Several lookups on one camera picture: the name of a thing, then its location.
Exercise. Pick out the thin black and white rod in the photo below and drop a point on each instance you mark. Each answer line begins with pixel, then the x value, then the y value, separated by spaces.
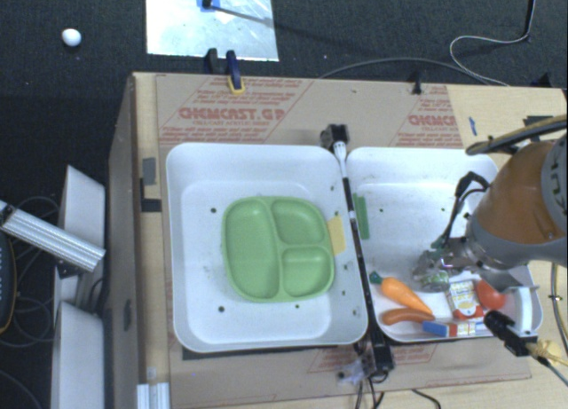
pixel 355 230

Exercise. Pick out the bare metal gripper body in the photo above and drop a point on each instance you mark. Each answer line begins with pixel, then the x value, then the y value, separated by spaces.
pixel 461 256

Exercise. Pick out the orange-brown sausage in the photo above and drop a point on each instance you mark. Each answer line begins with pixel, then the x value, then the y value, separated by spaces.
pixel 404 316

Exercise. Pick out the small green and silver can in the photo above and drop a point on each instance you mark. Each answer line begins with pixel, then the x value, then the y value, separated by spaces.
pixel 436 282

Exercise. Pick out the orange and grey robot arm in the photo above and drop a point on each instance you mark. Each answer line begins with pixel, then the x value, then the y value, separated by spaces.
pixel 519 203

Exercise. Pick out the red-orange round toy food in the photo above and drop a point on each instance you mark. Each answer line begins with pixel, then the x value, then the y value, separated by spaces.
pixel 490 295

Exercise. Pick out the yellow and white packet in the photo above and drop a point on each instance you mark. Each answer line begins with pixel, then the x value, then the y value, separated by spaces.
pixel 463 298

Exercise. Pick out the green divided plate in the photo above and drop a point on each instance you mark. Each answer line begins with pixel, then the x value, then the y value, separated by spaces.
pixel 253 247

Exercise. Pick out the yellow flat rectangle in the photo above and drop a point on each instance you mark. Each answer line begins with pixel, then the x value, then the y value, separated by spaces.
pixel 337 236

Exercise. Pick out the blue white and red packet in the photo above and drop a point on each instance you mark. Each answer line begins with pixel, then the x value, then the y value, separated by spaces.
pixel 448 328

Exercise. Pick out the black cylinder on white bracket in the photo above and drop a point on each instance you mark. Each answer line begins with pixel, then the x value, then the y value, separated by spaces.
pixel 503 327

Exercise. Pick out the orange carrot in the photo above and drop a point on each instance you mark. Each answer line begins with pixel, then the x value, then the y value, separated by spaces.
pixel 399 292

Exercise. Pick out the white ball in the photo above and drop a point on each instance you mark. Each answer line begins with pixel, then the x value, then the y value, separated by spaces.
pixel 71 37

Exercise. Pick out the green flat strip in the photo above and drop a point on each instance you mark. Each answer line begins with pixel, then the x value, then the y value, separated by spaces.
pixel 362 216

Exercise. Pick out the white plastic tray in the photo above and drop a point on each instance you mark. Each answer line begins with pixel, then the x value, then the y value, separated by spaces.
pixel 399 185
pixel 199 265

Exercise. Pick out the brown cardboard board red print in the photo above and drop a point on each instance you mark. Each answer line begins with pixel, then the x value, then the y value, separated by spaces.
pixel 364 105

